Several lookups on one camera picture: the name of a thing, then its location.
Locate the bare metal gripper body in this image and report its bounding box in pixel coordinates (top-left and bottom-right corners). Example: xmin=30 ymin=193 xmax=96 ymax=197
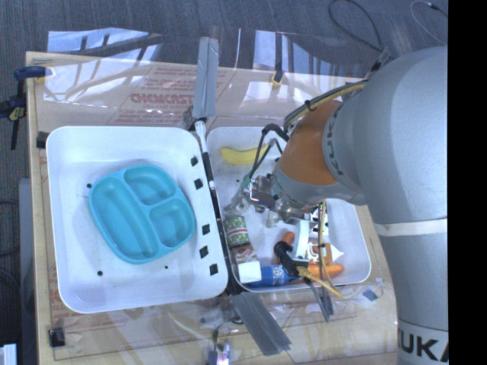
xmin=247 ymin=173 xmax=317 ymax=226

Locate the green patterned can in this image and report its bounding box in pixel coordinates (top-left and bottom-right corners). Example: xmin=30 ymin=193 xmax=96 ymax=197
xmin=223 ymin=215 xmax=251 ymax=248

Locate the brown and red can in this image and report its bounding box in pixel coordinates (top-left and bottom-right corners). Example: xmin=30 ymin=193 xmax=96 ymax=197
xmin=231 ymin=243 xmax=260 ymax=266

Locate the yellow banana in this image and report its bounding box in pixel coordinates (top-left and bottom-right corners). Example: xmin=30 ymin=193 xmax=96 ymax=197
xmin=220 ymin=144 xmax=272 ymax=167

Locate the blue bottle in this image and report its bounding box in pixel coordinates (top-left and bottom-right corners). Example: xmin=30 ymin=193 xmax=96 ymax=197
xmin=247 ymin=264 xmax=302 ymax=290

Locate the white cube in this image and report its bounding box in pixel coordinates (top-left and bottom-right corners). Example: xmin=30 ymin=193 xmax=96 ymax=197
xmin=237 ymin=262 xmax=263 ymax=284

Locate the white and orange packet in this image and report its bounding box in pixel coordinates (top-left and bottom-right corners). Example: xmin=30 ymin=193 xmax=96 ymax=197
xmin=304 ymin=241 xmax=345 ymax=262

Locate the orange carrot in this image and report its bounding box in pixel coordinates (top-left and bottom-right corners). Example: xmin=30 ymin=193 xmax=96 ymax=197
xmin=302 ymin=263 xmax=345 ymax=280

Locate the white plastic tray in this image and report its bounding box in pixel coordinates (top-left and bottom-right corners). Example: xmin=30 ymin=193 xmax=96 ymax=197
xmin=205 ymin=126 xmax=372 ymax=294
xmin=45 ymin=125 xmax=230 ymax=314

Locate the blue divided plate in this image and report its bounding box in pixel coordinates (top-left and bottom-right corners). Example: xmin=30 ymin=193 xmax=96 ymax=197
xmin=88 ymin=163 xmax=198 ymax=265

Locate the brown cardboard board red print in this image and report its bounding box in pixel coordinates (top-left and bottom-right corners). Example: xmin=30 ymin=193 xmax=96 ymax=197
xmin=25 ymin=50 xmax=399 ymax=365

